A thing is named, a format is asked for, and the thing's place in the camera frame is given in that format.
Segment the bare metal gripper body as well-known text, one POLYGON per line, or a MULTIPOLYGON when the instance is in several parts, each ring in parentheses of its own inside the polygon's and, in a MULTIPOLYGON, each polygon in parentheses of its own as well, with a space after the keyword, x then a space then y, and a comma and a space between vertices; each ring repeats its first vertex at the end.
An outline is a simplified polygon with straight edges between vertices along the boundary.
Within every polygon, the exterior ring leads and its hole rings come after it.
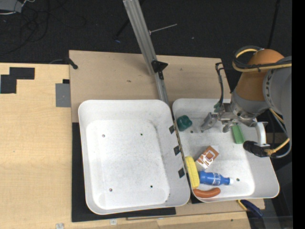
POLYGON ((217 108, 217 118, 223 125, 243 123, 251 126, 257 122, 256 115, 251 114, 235 103, 222 103, 217 108))

